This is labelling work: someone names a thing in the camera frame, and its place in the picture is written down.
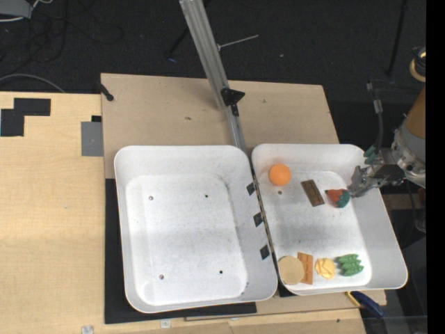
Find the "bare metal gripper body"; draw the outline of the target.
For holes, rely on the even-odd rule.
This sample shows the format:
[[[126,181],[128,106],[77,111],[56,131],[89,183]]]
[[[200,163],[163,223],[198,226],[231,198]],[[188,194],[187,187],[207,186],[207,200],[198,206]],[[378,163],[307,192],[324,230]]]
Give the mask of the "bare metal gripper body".
[[[410,181],[426,188],[426,165],[409,149],[402,147],[381,148],[367,154],[367,175],[383,184]]]

